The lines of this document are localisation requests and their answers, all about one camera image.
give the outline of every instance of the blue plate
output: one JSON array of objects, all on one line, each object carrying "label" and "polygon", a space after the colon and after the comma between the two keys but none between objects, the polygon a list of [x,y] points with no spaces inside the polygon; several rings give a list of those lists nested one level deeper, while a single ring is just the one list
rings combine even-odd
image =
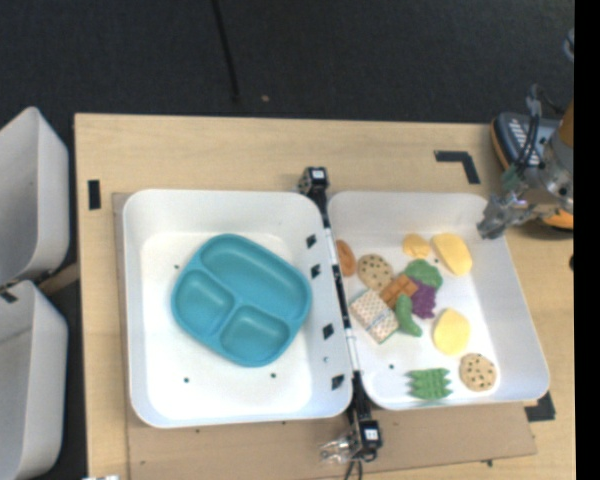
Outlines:
[{"label": "blue plate", "polygon": [[287,349],[311,307],[311,287],[295,267],[233,234],[205,242],[171,294],[178,324],[242,366],[264,366]]}]

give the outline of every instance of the wooden table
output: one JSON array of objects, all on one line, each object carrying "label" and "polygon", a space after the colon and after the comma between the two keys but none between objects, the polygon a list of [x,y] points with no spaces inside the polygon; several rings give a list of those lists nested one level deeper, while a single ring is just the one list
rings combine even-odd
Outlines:
[{"label": "wooden table", "polygon": [[[344,416],[158,430],[130,410],[113,195],[145,188],[289,190],[305,167],[324,166],[333,193],[486,197],[501,172],[488,126],[78,114],[75,137],[89,475],[342,478],[345,467],[319,463],[317,446],[346,429]],[[468,182],[461,163],[437,161],[435,151],[468,153],[480,183]],[[365,465],[365,478],[575,478],[573,238],[531,223],[509,230],[507,241],[549,364],[556,419],[529,424],[518,403],[378,410],[386,444]]]}]

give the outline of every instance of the yellow potato slice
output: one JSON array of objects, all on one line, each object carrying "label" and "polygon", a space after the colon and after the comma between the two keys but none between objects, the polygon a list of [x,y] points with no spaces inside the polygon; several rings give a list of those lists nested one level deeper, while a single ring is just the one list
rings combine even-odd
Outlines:
[{"label": "yellow potato slice", "polygon": [[461,353],[469,343],[471,324],[464,315],[447,308],[433,328],[433,343],[443,354],[453,356]]},{"label": "yellow potato slice", "polygon": [[431,239],[436,255],[455,275],[462,276],[471,270],[473,259],[467,244],[458,235],[440,233]]},{"label": "yellow potato slice", "polygon": [[402,251],[414,258],[426,258],[431,252],[431,246],[417,233],[409,233],[402,241]]}]

